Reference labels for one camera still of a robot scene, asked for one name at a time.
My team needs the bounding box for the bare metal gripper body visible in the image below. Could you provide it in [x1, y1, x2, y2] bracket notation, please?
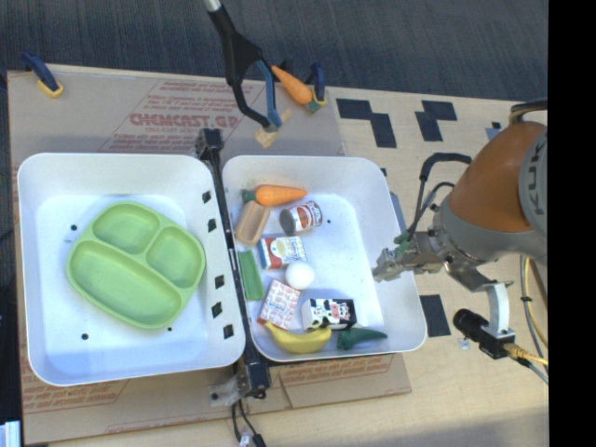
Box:
[394, 230, 460, 276]

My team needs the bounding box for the white plastic tray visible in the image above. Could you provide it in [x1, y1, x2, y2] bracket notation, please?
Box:
[221, 155, 428, 364]
[17, 152, 247, 387]

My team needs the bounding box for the black and white cow carton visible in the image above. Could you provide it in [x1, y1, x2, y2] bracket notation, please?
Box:
[300, 297, 359, 332]

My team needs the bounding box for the dark green pepper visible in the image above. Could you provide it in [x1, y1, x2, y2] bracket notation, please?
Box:
[335, 327, 389, 352]

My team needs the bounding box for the white ball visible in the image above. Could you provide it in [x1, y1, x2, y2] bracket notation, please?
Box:
[284, 261, 317, 291]

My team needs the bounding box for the red and white can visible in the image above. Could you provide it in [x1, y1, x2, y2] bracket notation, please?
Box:
[278, 200, 324, 237]

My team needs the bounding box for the orange and white carton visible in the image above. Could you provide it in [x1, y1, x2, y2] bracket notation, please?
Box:
[256, 236, 308, 271]

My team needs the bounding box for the red and white packet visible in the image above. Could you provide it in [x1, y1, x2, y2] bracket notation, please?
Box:
[256, 278, 303, 332]

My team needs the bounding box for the yellow banana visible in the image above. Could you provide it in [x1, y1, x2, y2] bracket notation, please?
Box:
[264, 319, 333, 356]

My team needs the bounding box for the orange carrot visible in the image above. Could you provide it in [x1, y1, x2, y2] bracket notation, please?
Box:
[240, 183, 309, 208]
[270, 64, 328, 115]

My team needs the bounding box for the tan bread loaf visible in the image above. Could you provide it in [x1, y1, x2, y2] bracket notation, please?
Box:
[234, 199, 272, 247]

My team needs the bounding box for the thin black and white rod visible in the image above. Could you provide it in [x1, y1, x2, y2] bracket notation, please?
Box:
[207, 154, 263, 408]

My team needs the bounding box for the green divided plate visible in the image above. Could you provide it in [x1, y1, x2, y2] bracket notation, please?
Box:
[65, 200, 208, 331]

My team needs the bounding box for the black and silver grabber tool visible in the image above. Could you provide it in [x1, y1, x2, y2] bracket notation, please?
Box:
[187, 0, 285, 130]

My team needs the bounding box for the brown cardboard board, red print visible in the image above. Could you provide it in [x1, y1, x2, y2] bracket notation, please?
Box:
[6, 62, 413, 446]

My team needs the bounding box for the black cylinder on white bracket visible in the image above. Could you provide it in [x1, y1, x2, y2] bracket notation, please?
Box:
[452, 281, 518, 360]

